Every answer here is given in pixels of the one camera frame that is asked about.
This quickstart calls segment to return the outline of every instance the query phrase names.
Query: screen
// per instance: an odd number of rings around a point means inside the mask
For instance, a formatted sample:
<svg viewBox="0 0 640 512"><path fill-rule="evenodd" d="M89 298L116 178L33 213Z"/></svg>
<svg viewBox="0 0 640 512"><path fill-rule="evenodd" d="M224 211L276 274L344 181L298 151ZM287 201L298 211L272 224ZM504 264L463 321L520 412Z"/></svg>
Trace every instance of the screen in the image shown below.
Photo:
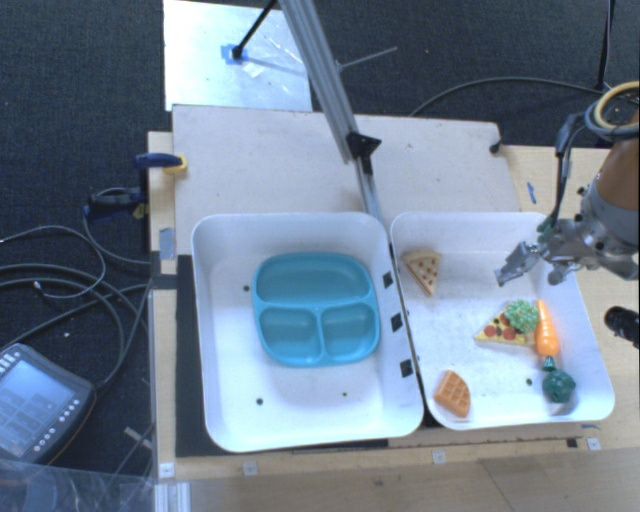
<svg viewBox="0 0 640 512"><path fill-rule="evenodd" d="M0 447L22 457L74 392L25 361L0 378Z"/></svg>

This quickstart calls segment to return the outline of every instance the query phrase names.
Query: orange carrot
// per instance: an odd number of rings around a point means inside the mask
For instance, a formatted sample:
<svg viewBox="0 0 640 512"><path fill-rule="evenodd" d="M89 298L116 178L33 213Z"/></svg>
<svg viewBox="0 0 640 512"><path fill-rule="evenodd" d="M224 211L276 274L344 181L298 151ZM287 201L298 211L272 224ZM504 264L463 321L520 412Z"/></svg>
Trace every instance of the orange carrot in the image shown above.
<svg viewBox="0 0 640 512"><path fill-rule="evenodd" d="M553 327L553 322L549 316L549 311L540 299L536 302L540 319L536 326L534 338L536 340L536 350L543 357L555 356L560 349L558 335Z"/></svg>

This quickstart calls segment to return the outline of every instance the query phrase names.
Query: blue tape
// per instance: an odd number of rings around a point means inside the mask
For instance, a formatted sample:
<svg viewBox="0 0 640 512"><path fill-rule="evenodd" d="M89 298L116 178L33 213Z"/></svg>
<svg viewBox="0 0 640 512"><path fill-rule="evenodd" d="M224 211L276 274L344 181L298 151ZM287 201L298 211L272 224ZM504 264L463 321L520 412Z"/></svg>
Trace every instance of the blue tape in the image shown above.
<svg viewBox="0 0 640 512"><path fill-rule="evenodd" d="M233 54L231 52L235 47L236 47L235 44L225 44L220 47L220 53L222 55L222 59L227 64L242 64L243 61L249 58L249 52L247 52L246 48L243 48L241 58L238 60L234 59Z"/></svg>
<svg viewBox="0 0 640 512"><path fill-rule="evenodd" d="M529 191L529 197L531 198L531 202L536 204L536 196L533 193L533 185L527 181L527 190Z"/></svg>

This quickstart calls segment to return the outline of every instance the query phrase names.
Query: wooden table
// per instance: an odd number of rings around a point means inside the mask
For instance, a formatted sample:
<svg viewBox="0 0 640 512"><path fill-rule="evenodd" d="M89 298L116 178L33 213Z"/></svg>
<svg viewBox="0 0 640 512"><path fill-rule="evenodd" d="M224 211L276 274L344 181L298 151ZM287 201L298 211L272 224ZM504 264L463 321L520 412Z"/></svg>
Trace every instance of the wooden table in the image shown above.
<svg viewBox="0 0 640 512"><path fill-rule="evenodd" d="M149 134L149 148L173 152L172 134ZM574 150L569 190L589 183L606 154ZM494 158L506 161L522 211L551 211L551 148L503 146ZM175 226L175 180L157 169L150 173L153 251L159 250L160 230ZM563 214L573 216L577 208L577 196L568 193ZM160 268L175 274L175 259L161 260ZM612 335L603 315L613 305L638 310L638 283L603 270L581 271L577 278L616 394L614 412L603 421L419 430L375 450L185 458L174 451L176 291L156 289L151 364L157 476L161 483L189 481L192 510L630 510L640 498L638 352Z"/></svg>

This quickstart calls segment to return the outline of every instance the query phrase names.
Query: black floor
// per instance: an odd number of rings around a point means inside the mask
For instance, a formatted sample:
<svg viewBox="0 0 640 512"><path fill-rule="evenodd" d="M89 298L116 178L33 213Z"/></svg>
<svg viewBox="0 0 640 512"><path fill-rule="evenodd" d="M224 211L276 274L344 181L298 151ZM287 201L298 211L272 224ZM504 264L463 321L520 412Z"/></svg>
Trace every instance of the black floor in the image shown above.
<svg viewBox="0 0 640 512"><path fill-rule="evenodd" d="M262 6L266 2L220 2ZM450 87L488 77L529 76L583 87L596 83L606 0L451 0L316 2L341 63L397 46L398 51L343 72L359 113L408 115ZM606 80L637 80L640 2L616 2ZM493 121L508 144L550 145L564 118L596 98L559 87L500 83L465 88L419 115ZM164 112L161 0L3 0L0 3L0 239L36 226L82 229L91 193L135 187L134 155L146 132L169 130ZM585 135L579 145L595 144ZM143 221L119 217L94 233L107 248L144 257ZM93 253L59 232L0 244L0 286L40 271L7 270L58 263L96 273ZM148 270L109 263L118 288L144 284ZM65 288L45 291L70 293ZM132 295L140 300L140 292ZM32 286L0 288L0 343L72 307L43 299ZM120 306L125 329L132 315ZM58 364L92 381L116 362L116 327L94 308L27 340ZM134 442L123 434L150 422L146 338L134 340L122 372L56 464L114 471ZM148 453L123 469L139 474Z"/></svg>

